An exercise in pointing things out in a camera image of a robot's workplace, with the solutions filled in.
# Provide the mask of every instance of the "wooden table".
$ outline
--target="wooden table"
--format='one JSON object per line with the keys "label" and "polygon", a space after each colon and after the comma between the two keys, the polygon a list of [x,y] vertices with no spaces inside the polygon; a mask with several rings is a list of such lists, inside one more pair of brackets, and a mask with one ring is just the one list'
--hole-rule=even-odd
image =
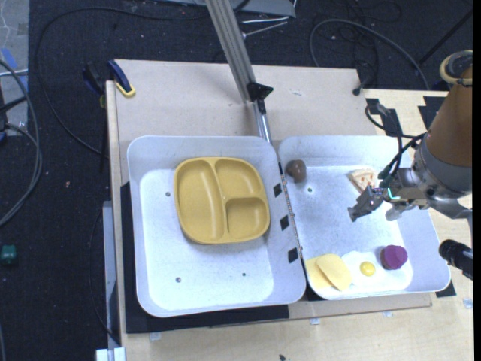
{"label": "wooden table", "polygon": [[[120,187],[128,181],[126,149],[142,135],[255,135],[250,106],[241,103],[227,65],[118,60],[137,90],[123,97],[107,82],[110,179],[121,345],[127,360],[473,359],[473,283],[452,269],[456,296],[434,293],[345,301],[300,301],[288,320],[215,328],[128,334],[123,292]],[[364,115],[366,98],[397,111],[405,133],[425,125],[418,106],[446,93],[365,90],[355,70],[254,66],[259,83],[274,87],[266,99],[274,146],[290,135],[383,134]],[[462,199],[466,206],[472,198]],[[430,211],[440,241],[471,245],[464,220]]]}

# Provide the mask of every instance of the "yellow plate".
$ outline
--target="yellow plate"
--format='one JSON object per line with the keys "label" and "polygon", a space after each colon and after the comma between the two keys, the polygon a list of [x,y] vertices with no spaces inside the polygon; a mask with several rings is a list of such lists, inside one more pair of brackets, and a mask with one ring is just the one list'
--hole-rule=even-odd
{"label": "yellow plate", "polygon": [[269,227],[264,184],[254,166],[242,159],[205,157],[180,163],[174,196],[184,234],[201,244],[249,241]]}

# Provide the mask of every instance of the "metal pole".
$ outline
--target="metal pole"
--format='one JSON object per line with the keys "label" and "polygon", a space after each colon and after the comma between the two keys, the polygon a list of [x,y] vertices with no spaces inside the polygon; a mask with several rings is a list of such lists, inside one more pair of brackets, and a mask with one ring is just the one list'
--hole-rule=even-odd
{"label": "metal pole", "polygon": [[219,36],[225,57],[234,75],[240,96],[244,102],[253,104],[259,135],[271,143],[271,132],[267,117],[259,111],[257,103],[253,103],[247,90],[247,84],[255,83],[256,77],[254,76],[242,32],[237,24],[230,1],[205,0],[205,2]]}

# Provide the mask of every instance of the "black cable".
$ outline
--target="black cable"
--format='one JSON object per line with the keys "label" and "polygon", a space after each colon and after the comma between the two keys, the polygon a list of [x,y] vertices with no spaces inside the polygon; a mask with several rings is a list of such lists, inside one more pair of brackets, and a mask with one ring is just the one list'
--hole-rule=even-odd
{"label": "black cable", "polygon": [[405,56],[413,65],[414,67],[416,68],[416,70],[419,72],[419,76],[422,78],[424,84],[425,84],[425,88],[427,89],[427,91],[431,90],[430,87],[429,87],[429,83],[428,81],[426,80],[425,78],[425,75],[422,73],[422,70],[421,68],[419,67],[419,65],[416,63],[416,61],[413,59],[413,57],[411,57],[411,55],[409,55],[409,53],[407,53],[403,48],[401,48],[399,45],[397,45],[394,41],[392,40],[389,40],[386,36],[384,35],[381,35],[380,33],[378,32],[375,32],[373,31],[372,29],[366,27],[366,26],[363,26],[361,24],[358,24],[358,23],[355,23],[353,21],[349,21],[349,20],[342,20],[342,19],[328,19],[328,20],[324,20],[322,21],[321,23],[317,23],[314,28],[311,30],[310,32],[310,36],[309,36],[309,48],[310,48],[310,55],[314,61],[314,64],[317,66],[317,67],[320,67],[320,64],[318,63],[317,61],[317,58],[316,58],[316,55],[314,53],[314,46],[313,46],[313,39],[314,39],[314,35],[316,34],[316,31],[318,28],[320,28],[321,26],[324,26],[325,24],[328,24],[328,23],[344,23],[344,24],[350,24],[351,26],[354,26],[356,28],[359,28],[359,29],[362,29],[363,31],[366,31],[366,32],[369,32],[371,33],[372,35],[376,35],[379,39],[381,39],[382,41],[384,41],[385,43],[391,45],[392,47],[394,47],[400,54],[402,54],[403,56]]}
{"label": "black cable", "polygon": [[[395,133],[396,133],[396,131],[387,129],[387,128],[384,127],[382,124],[379,124],[379,123],[371,116],[371,114],[369,114],[369,108],[370,108],[370,105],[367,105],[367,106],[365,107],[365,109],[364,109],[364,113],[366,114],[366,117],[369,119],[369,121],[370,121],[371,123],[373,123],[377,128],[382,129],[384,132],[387,132],[387,133],[389,133],[389,134],[395,134]],[[415,138],[416,136],[415,136],[415,135],[406,135],[406,134],[401,133],[401,137],[402,137],[402,138],[412,139],[412,138]]]}
{"label": "black cable", "polygon": [[2,355],[2,361],[7,361],[7,355],[5,354],[5,343],[3,341],[2,325],[0,324],[0,351]]}
{"label": "black cable", "polygon": [[[393,23],[398,21],[402,16],[401,6],[395,2],[382,1],[374,5],[360,5],[358,0],[329,0],[332,4],[337,5],[342,8],[346,8],[346,16],[349,21],[354,21],[363,26],[368,26],[368,20],[378,21],[381,23]],[[396,10],[393,17],[384,18],[379,16],[371,16],[365,13],[365,10],[375,10],[380,11],[380,6],[390,5]],[[362,78],[359,86],[353,90],[354,95],[359,95],[361,90],[367,85],[376,86],[379,74],[379,52],[377,50],[376,43],[374,39],[362,30],[353,28],[352,26],[342,26],[338,29],[338,36],[323,36],[326,41],[348,41],[352,44],[352,54],[353,54],[353,67],[359,72]],[[373,62],[367,61],[365,58],[360,59],[357,56],[358,51],[364,50],[363,53],[370,51],[373,54]],[[362,70],[367,70],[367,77],[363,77]]]}
{"label": "black cable", "polygon": [[104,322],[104,320],[100,316],[100,312],[97,309],[97,304],[95,303],[95,297],[93,295],[93,288],[92,288],[92,266],[91,266],[91,262],[92,262],[92,258],[91,258],[92,257],[92,243],[93,243],[93,237],[95,235],[95,229],[96,229],[97,224],[100,220],[100,217],[102,216],[102,212],[103,212],[103,209],[101,208],[100,211],[97,214],[97,217],[95,218],[95,222],[93,223],[93,226],[92,226],[92,232],[90,234],[90,242],[89,242],[89,288],[90,288],[90,297],[92,298],[93,309],[94,309],[95,315],[98,318],[99,323],[102,325],[105,332],[107,332],[107,334],[117,344],[120,344],[119,338],[112,332],[112,330],[107,326],[107,324]]}
{"label": "black cable", "polygon": [[390,175],[391,176],[394,176],[397,172],[398,172],[398,169],[399,169],[399,165],[401,164],[401,158],[402,158],[402,155],[412,146],[415,145],[415,143],[420,140],[420,139],[423,139],[424,138],[424,135],[425,135],[425,132],[423,132],[422,134],[419,134],[417,136],[415,136],[414,138],[412,138],[408,143],[406,143],[406,145],[404,145],[398,152],[397,155],[395,155],[394,158],[392,158],[392,161],[388,164],[389,167],[392,167],[394,164],[395,164],[395,167],[394,169],[391,171]]}
{"label": "black cable", "polygon": [[40,37],[38,39],[38,43],[35,46],[35,51],[34,51],[34,65],[35,65],[35,72],[36,72],[36,78],[40,84],[40,88],[42,93],[44,94],[44,98],[50,107],[50,110],[53,112],[53,115],[59,122],[60,126],[78,143],[80,143],[82,146],[87,148],[88,150],[92,151],[93,153],[96,153],[100,156],[105,157],[108,159],[108,156],[104,156],[100,150],[97,148],[93,147],[92,145],[88,144],[85,142],[83,139],[75,135],[70,128],[67,126],[67,124],[63,121],[63,119],[60,117],[58,111],[53,107],[53,103],[50,100],[50,97],[48,95],[47,89],[46,89],[46,84],[44,82],[44,79],[41,76],[41,71],[40,71],[40,62],[39,62],[39,50],[41,47],[42,40],[44,39],[45,34],[47,33],[47,30],[57,21],[60,20],[63,17],[66,17],[71,14],[79,13],[79,12],[86,12],[86,11],[105,11],[105,12],[114,12],[117,14],[125,14],[128,16],[133,16],[133,17],[140,17],[142,19],[147,19],[147,20],[164,20],[164,21],[185,21],[185,20],[197,20],[201,19],[204,17],[209,17],[209,14],[201,15],[201,16],[196,16],[196,17],[153,17],[150,15],[144,15],[144,14],[136,14],[134,12],[129,12],[129,11],[124,11],[122,9],[118,8],[111,8],[111,7],[86,7],[86,8],[78,8],[74,9],[71,11],[66,11],[60,15],[57,15],[53,19],[47,22],[47,24],[43,27],[43,29],[40,32]]}
{"label": "black cable", "polygon": [[29,93],[27,92],[25,86],[23,86],[23,83],[20,80],[17,73],[6,62],[0,59],[0,65],[2,65],[5,69],[7,69],[11,73],[12,77],[15,79],[19,88],[22,90],[23,95],[25,96],[25,99],[29,106],[30,114],[32,117],[32,123],[35,130],[35,137],[31,136],[29,133],[24,132],[22,129],[16,126],[13,126],[11,124],[9,124],[8,127],[15,129],[16,131],[28,136],[33,141],[36,147],[35,165],[32,172],[32,179],[30,180],[27,190],[23,193],[20,199],[14,204],[14,206],[9,211],[7,211],[7,213],[3,217],[0,218],[0,227],[3,227],[18,212],[18,210],[21,209],[21,207],[25,203],[25,200],[27,200],[27,198],[32,194],[33,190],[37,186],[38,181],[40,180],[41,170],[42,170],[42,155],[41,155],[41,149],[40,149],[40,137],[39,137],[39,131],[38,131],[37,115],[35,113],[35,109],[33,107],[32,100],[30,99]]}
{"label": "black cable", "polygon": [[[388,112],[389,118],[393,124],[396,124],[391,113]],[[398,172],[399,166],[401,165],[401,158],[403,155],[403,140],[401,138],[402,132],[400,128],[396,124],[396,139],[398,140],[398,158],[395,160],[394,169],[391,172],[391,175],[394,175]]]}
{"label": "black cable", "polygon": [[25,100],[26,100],[25,96],[21,96],[17,99],[12,100],[11,102],[5,103],[4,105],[2,105],[0,107],[0,114],[2,112],[7,112],[7,111],[11,110],[13,107],[15,107],[16,105],[19,105],[20,103],[24,102]]}

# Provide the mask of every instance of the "yellow clamp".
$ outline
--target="yellow clamp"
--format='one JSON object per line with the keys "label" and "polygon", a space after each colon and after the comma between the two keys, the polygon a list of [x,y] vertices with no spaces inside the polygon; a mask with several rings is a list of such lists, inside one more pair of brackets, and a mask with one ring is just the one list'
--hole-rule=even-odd
{"label": "yellow clamp", "polygon": [[126,98],[131,98],[133,95],[135,95],[135,88],[130,85],[130,91],[125,91],[122,86],[120,84],[118,84],[117,82],[115,82],[115,85],[117,86],[117,88],[119,89],[119,91],[122,93],[122,95],[124,95]]}

